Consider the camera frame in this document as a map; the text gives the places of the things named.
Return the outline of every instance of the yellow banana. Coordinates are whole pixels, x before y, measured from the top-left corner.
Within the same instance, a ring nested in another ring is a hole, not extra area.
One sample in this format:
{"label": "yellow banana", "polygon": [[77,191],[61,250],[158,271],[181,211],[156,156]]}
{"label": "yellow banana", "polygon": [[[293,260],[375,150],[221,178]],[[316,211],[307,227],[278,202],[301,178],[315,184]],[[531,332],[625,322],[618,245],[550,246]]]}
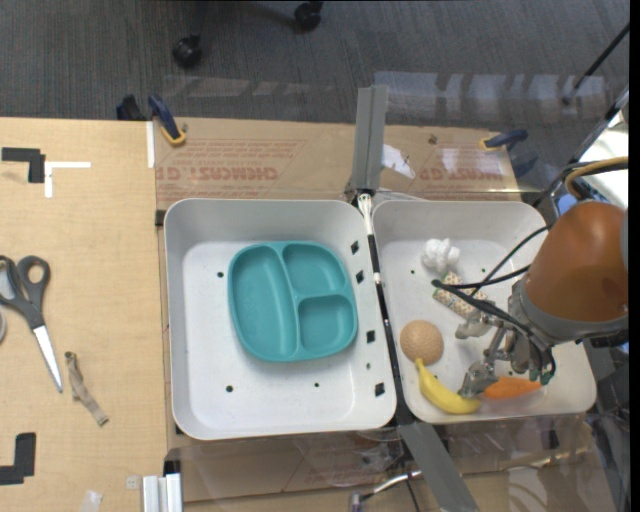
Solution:
{"label": "yellow banana", "polygon": [[420,375],[420,391],[436,407],[450,414],[471,414],[482,404],[476,398],[464,398],[446,388],[425,368],[421,358],[416,359],[416,366]]}

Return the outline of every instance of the black wheel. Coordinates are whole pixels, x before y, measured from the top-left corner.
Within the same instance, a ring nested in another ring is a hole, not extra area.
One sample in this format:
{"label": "black wheel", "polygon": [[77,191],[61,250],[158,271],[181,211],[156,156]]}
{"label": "black wheel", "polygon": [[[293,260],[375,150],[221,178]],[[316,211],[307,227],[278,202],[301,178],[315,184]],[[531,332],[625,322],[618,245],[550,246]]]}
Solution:
{"label": "black wheel", "polygon": [[173,47],[173,56],[182,67],[195,66],[202,58],[202,48],[199,41],[192,37],[183,37]]}
{"label": "black wheel", "polygon": [[298,25],[303,30],[313,30],[322,20],[318,8],[308,2],[300,4],[294,14]]}

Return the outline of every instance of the blue clamp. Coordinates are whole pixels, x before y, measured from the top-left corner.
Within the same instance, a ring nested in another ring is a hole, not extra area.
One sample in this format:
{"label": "blue clamp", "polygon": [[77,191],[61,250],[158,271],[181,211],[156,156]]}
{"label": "blue clamp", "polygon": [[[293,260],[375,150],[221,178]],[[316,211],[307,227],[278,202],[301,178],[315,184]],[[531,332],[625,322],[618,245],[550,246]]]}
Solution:
{"label": "blue clamp", "polygon": [[498,151],[502,146],[508,146],[507,150],[509,150],[528,136],[527,130],[511,130],[510,132],[500,133],[495,137],[481,139],[478,145],[482,151]]}
{"label": "blue clamp", "polygon": [[169,108],[164,103],[162,98],[157,94],[151,94],[149,96],[149,106],[151,107],[151,115],[158,116],[162,127],[160,131],[164,135],[165,139],[169,141],[169,144],[173,146],[179,146],[185,141],[184,132],[176,125]]}

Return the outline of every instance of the gray floor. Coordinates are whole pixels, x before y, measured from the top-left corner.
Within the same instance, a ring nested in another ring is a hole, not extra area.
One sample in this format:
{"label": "gray floor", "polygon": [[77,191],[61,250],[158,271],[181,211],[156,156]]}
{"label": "gray floor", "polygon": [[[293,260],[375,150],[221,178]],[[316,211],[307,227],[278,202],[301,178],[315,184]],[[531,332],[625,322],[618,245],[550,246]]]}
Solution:
{"label": "gray floor", "polygon": [[[157,93],[181,117],[353,123],[358,88],[387,84],[388,124],[526,129],[511,156],[534,162],[519,179],[543,188],[629,82],[627,35],[560,101],[629,22],[631,0],[325,2],[310,32],[294,21],[299,2],[209,2],[203,60],[185,70],[171,48],[194,4],[0,0],[0,117],[116,119],[127,94],[149,115]],[[602,407],[594,428],[617,414]],[[602,429],[621,511],[622,425]]]}

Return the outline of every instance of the carrot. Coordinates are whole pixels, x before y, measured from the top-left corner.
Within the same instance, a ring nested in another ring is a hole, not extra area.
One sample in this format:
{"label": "carrot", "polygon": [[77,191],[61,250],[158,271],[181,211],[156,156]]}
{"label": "carrot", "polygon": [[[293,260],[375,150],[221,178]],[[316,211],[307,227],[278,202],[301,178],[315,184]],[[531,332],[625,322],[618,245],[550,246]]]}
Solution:
{"label": "carrot", "polygon": [[501,398],[513,398],[514,396],[523,395],[524,393],[540,389],[540,387],[542,387],[542,385],[537,380],[531,382],[528,379],[507,377],[506,375],[503,375],[498,377],[498,382],[494,382],[484,390],[484,396],[496,400]]}

